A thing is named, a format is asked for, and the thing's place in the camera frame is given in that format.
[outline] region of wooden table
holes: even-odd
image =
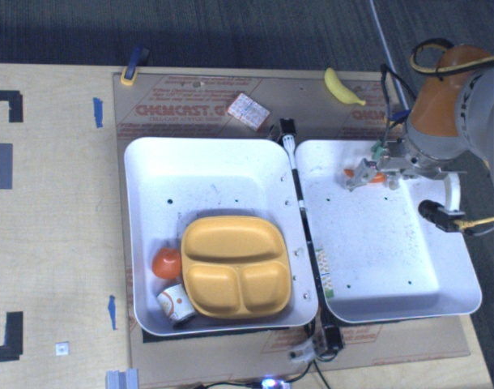
[[[0,90],[21,91],[24,115],[24,123],[9,123],[8,104],[0,102],[0,143],[13,144],[12,189],[0,190],[0,345],[6,312],[23,311],[24,318],[23,355],[0,362],[0,388],[104,387],[108,370],[131,365],[126,306],[117,304],[117,330],[109,327],[108,311],[110,295],[126,300],[116,72],[121,68],[0,64]],[[103,101],[100,128],[94,97]],[[326,377],[336,388],[492,387],[472,322],[461,320],[470,356],[337,370]],[[64,341],[70,354],[57,356],[55,344]],[[322,383],[311,373],[293,386]]]

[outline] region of blue clamp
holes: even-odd
[[[123,85],[126,85],[127,87],[134,85],[135,79],[137,78],[138,66],[146,65],[149,56],[150,50],[148,48],[145,48],[143,45],[134,47],[134,52],[132,52],[128,67],[121,73],[121,83]]]

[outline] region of yellow banana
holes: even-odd
[[[365,100],[361,100],[351,89],[344,86],[332,68],[325,72],[325,83],[328,90],[342,103],[366,105]]]

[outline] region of dark background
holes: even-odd
[[[418,92],[411,49],[444,37],[494,53],[494,0],[373,0],[396,71]],[[389,63],[370,0],[0,0],[0,62],[379,71]],[[468,219],[494,216],[494,189],[470,153]],[[483,289],[472,315],[494,382],[494,233],[467,239]]]

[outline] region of yellow plate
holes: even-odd
[[[280,312],[291,292],[287,247],[269,221],[253,216],[196,220],[181,244],[182,277],[195,309],[214,318]]]

